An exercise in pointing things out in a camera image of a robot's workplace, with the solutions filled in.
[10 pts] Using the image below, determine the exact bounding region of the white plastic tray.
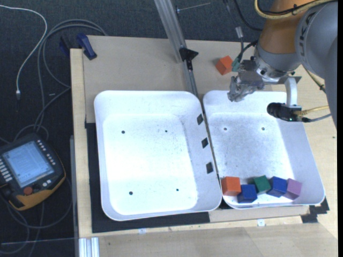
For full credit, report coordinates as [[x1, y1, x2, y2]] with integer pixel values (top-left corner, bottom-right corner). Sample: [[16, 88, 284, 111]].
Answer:
[[93, 89, 223, 222], [202, 89, 326, 210]]

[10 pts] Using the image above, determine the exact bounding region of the green cube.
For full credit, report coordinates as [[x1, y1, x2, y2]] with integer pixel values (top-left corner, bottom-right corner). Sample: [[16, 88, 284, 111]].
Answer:
[[253, 175, 272, 194]]

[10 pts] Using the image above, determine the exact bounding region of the pale wood board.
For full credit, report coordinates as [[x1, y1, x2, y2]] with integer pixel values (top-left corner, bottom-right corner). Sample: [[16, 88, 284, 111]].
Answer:
[[81, 35, 338, 238]]

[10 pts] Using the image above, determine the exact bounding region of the black cylinder on white bracket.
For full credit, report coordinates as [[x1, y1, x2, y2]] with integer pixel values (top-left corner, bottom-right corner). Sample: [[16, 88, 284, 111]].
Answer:
[[266, 75, 303, 123]]

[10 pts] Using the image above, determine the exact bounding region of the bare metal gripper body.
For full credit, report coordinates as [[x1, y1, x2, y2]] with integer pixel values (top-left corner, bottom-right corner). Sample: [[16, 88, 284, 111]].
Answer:
[[236, 58, 289, 90]]

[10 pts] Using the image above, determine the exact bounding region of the blue cube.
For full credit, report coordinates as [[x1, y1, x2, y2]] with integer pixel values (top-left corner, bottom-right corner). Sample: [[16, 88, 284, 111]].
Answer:
[[266, 176, 288, 199], [236, 184, 258, 204]]

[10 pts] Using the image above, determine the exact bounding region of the orange cube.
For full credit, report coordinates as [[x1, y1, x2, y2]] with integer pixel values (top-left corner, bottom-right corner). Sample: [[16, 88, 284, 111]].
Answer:
[[221, 176, 242, 197], [215, 55, 234, 76]]

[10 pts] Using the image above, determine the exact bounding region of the purple cube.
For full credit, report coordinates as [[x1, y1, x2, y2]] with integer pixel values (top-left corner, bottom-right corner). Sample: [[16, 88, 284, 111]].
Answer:
[[283, 178, 303, 201]]

